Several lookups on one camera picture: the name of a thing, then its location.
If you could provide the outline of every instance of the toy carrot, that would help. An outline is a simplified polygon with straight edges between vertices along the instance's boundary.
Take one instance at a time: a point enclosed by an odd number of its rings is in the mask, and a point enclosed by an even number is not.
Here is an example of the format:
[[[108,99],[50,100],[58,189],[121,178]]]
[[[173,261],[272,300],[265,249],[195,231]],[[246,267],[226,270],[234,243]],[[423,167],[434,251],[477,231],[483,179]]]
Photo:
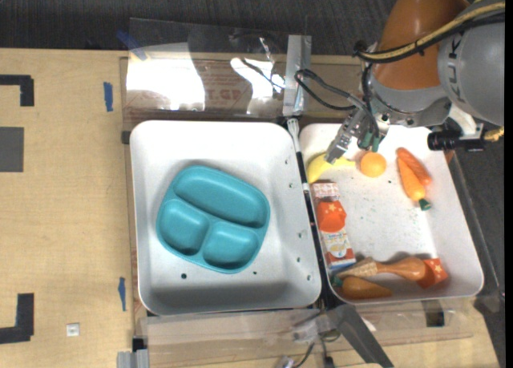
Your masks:
[[[420,180],[415,175],[414,171],[405,163],[403,159],[398,158],[399,174],[401,175],[402,186],[406,195],[413,201],[418,201],[423,211],[430,208],[429,202],[426,197],[426,189],[420,183]]]
[[[397,150],[398,158],[404,161],[409,168],[415,173],[422,185],[431,184],[431,176],[427,172],[426,167],[422,164],[417,157],[411,154],[410,151],[406,150],[404,147],[398,148]]]

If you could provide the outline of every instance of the small carton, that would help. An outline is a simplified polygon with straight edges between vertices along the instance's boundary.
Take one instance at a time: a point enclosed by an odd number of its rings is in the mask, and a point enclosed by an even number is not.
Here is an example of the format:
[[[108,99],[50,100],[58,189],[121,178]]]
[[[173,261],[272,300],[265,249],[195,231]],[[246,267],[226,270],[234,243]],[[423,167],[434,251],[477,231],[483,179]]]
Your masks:
[[[356,263],[345,231],[346,213],[337,183],[313,183],[312,195],[325,262],[330,273]]]

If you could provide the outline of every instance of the toy orange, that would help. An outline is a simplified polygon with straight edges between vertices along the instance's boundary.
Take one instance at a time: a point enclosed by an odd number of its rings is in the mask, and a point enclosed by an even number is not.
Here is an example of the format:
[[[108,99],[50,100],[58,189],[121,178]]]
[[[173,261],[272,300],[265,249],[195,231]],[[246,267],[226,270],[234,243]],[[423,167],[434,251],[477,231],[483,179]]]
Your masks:
[[[379,177],[386,170],[386,160],[381,154],[367,152],[360,159],[360,171],[368,177]]]

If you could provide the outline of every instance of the black corner marker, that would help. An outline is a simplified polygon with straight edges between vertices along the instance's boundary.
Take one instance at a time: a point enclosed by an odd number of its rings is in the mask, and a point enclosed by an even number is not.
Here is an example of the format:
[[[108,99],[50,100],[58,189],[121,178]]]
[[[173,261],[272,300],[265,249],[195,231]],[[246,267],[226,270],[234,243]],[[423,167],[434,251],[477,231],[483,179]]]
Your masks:
[[[29,75],[0,75],[0,86],[19,86],[19,105],[34,106],[34,79]]]
[[[0,344],[30,341],[34,335],[34,294],[18,294],[16,325],[0,328]]]

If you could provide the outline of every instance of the teal divided plate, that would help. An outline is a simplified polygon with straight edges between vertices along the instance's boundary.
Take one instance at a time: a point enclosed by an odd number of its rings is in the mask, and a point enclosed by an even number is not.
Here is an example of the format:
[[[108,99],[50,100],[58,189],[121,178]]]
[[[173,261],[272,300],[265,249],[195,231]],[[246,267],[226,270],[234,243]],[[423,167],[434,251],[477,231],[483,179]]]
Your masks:
[[[169,185],[156,231],[171,253],[221,273],[239,273],[260,251],[270,211],[251,184],[215,168],[189,166]]]

